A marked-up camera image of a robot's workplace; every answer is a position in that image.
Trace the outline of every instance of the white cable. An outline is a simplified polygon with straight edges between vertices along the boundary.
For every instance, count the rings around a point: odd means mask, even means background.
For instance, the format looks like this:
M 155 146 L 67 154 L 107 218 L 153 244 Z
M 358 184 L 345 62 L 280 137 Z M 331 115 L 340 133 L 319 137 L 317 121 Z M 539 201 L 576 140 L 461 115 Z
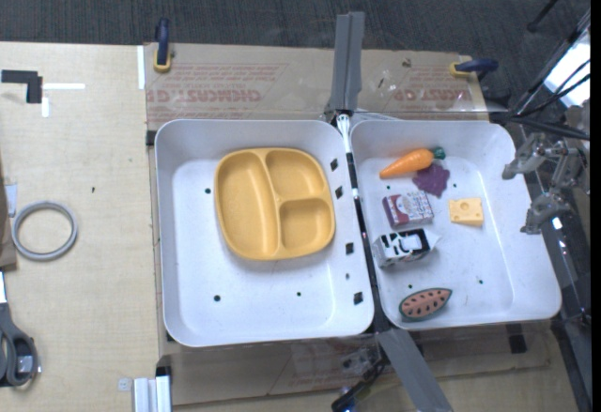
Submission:
M 56 210 L 57 212 L 62 213 L 71 225 L 71 235 L 67 239 L 67 241 L 58 249 L 48 253 L 39 253 L 32 252 L 28 250 L 19 240 L 19 227 L 23 220 L 25 220 L 29 215 L 39 210 Z M 65 254 L 75 243 L 75 239 L 77 238 L 77 221 L 75 220 L 75 216 L 73 212 L 71 212 L 66 206 L 59 204 L 58 202 L 53 202 L 51 200 L 42 200 L 39 202 L 33 202 L 28 206 L 24 206 L 17 214 L 15 215 L 14 222 L 12 223 L 12 240 L 15 242 L 15 246 L 19 253 L 30 259 L 36 260 L 39 262 L 46 262 L 48 260 L 54 260 L 55 258 L 60 257 Z

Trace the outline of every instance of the wooden surface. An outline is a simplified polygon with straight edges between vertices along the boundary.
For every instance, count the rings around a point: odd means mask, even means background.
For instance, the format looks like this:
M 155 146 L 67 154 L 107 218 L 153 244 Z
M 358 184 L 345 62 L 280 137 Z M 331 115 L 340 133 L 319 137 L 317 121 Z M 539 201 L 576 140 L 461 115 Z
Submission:
M 85 84 L 83 91 L 49 92 L 48 118 L 39 105 L 25 104 L 24 85 L 0 84 L 0 153 L 5 177 L 18 183 L 18 207 L 56 200 L 74 211 L 80 226 L 64 257 L 48 263 L 19 257 L 6 273 L 13 319 L 34 337 L 43 372 L 27 389 L 0 389 L 2 412 L 130 411 L 131 393 L 119 389 L 119 380 L 154 376 L 159 357 L 146 102 L 136 52 L 132 46 L 0 43 L 1 69 L 36 70 L 46 84 Z M 40 213 L 27 220 L 22 237 L 32 248 L 49 250 L 68 232 L 61 217 Z M 456 411 L 577 410 L 556 341 L 550 332 L 544 338 L 543 366 L 441 380 L 449 402 Z M 223 386 L 230 386 L 227 377 Z M 395 384 L 378 390 L 362 410 L 413 409 Z M 177 410 L 325 411 L 337 395 Z

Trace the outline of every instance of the clamp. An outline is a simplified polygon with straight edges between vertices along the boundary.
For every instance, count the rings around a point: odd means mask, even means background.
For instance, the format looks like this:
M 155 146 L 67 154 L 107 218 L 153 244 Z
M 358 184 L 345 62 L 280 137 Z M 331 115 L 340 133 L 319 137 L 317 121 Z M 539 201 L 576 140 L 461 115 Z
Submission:
M 453 62 L 449 65 L 451 75 L 456 78 L 468 78 L 472 72 L 476 72 L 478 80 L 482 81 L 489 71 L 495 71 L 499 62 L 491 58 L 477 58 L 468 62 Z
M 155 28 L 154 39 L 159 42 L 159 48 L 154 52 L 152 67 L 159 73 L 165 73 L 171 68 L 169 53 L 169 20 L 161 18 Z

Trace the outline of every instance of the yellow clamp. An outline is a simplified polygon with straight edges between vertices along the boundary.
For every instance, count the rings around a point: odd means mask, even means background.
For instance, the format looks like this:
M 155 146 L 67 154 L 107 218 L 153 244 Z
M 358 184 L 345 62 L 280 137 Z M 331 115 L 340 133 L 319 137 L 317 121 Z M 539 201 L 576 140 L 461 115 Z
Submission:
M 165 73 L 166 71 L 169 71 L 169 69 L 171 68 L 171 54 L 167 53 L 167 61 L 165 62 L 164 65 L 159 65 L 158 57 L 159 57 L 159 50 L 155 50 L 154 56 L 152 58 L 152 67 L 154 68 L 154 70 L 159 73 Z
M 457 71 L 455 65 L 461 65 L 461 62 L 453 62 L 449 65 L 449 71 L 455 78 L 469 78 L 473 71 Z

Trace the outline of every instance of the scissors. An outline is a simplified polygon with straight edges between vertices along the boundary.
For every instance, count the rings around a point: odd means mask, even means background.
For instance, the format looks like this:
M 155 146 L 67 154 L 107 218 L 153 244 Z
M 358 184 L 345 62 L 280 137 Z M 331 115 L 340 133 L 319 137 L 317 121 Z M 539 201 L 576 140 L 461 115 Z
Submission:
M 0 269 L 0 384 L 22 386 L 33 378 L 38 369 L 38 351 L 34 341 L 25 335 L 10 318 L 10 308 Z

